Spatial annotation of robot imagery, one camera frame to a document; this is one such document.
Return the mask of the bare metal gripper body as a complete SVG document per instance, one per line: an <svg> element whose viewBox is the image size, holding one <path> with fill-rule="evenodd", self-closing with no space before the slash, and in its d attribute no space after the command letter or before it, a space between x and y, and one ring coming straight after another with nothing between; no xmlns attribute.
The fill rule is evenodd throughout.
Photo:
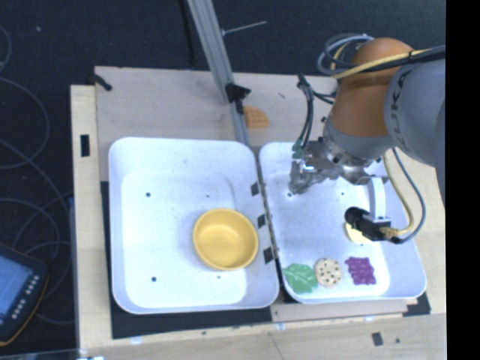
<svg viewBox="0 0 480 360"><path fill-rule="evenodd" d="M309 141L301 152L301 171L314 167L321 172L321 182L343 178L349 183L366 183L373 174L367 168L372 159L356 157L344 151L333 139Z"/></svg>

